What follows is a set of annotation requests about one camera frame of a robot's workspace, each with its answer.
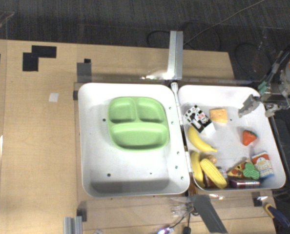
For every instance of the white plastic tray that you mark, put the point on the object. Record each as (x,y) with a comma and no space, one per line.
(125,169)
(230,140)

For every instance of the yellow cheese wedge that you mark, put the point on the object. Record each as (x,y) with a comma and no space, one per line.
(218,115)

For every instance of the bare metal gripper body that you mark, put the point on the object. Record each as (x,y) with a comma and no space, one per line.
(279,98)

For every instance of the small grey can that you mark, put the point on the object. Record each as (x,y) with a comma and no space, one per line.
(223,172)

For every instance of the dark red packet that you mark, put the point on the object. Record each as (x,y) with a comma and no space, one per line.
(243,183)

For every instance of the pizza slice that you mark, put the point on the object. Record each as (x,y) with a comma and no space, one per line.
(236,171)

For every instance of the black and white milk carton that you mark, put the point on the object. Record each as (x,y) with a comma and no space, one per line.
(198,118)

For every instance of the small brown toy food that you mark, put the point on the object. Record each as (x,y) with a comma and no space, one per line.
(212,159)

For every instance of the dark red bottle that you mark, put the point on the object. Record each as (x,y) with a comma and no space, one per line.
(208,181)

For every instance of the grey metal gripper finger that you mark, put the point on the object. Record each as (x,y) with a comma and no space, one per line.
(271,110)
(249,104)

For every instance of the green broccoli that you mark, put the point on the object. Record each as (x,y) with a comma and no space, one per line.
(251,171)

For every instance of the white and orange carton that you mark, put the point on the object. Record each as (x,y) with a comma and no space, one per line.
(262,164)

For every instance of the green divided plate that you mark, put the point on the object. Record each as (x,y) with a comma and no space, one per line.
(137,134)

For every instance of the red strawberry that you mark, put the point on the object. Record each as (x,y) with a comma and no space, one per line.
(248,138)

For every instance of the yellow banana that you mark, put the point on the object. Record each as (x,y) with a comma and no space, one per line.
(198,140)
(196,167)

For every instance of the yellow corn cob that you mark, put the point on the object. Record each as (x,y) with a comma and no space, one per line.
(213,172)

